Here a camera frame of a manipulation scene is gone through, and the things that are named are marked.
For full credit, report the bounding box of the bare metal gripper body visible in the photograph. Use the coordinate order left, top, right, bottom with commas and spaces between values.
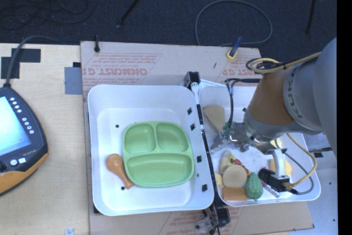
227, 122, 265, 152

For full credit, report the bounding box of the white plastic tray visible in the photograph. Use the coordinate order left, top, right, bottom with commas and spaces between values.
87, 84, 216, 217
198, 85, 322, 208

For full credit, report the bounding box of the thin black and white rod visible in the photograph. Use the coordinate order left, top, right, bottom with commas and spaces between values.
190, 81, 221, 210

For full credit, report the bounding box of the toy pizza slice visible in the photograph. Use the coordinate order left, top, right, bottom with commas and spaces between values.
218, 149, 251, 177

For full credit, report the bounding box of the tan toy bread slice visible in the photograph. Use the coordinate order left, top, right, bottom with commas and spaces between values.
202, 105, 227, 133

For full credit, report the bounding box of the round tan toy biscuit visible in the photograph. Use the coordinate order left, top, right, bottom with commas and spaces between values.
222, 164, 248, 188

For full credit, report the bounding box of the green bumpy toy fruit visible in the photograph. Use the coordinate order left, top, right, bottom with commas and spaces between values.
245, 172, 264, 202

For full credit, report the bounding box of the yellow round toy piece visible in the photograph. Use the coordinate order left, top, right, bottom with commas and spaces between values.
269, 158, 292, 174

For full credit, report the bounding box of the orange toy bread block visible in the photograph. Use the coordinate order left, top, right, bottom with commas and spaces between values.
222, 187, 248, 202

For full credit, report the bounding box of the pink and white packet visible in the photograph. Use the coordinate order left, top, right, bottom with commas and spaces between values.
261, 179, 281, 199

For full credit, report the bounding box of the green divided plate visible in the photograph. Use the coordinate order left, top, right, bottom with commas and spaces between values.
122, 121, 195, 189

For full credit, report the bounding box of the brown cardboard board red print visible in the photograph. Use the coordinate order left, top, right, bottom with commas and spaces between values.
80, 40, 315, 235

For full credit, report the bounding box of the tan toy chicken drumstick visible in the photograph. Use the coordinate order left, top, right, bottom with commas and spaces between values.
106, 153, 135, 190

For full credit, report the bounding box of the black cylinder on white bracket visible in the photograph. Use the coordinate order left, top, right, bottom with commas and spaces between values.
257, 146, 293, 193

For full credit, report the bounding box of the black block with thin wires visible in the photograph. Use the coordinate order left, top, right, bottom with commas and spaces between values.
184, 71, 201, 89
202, 205, 231, 229

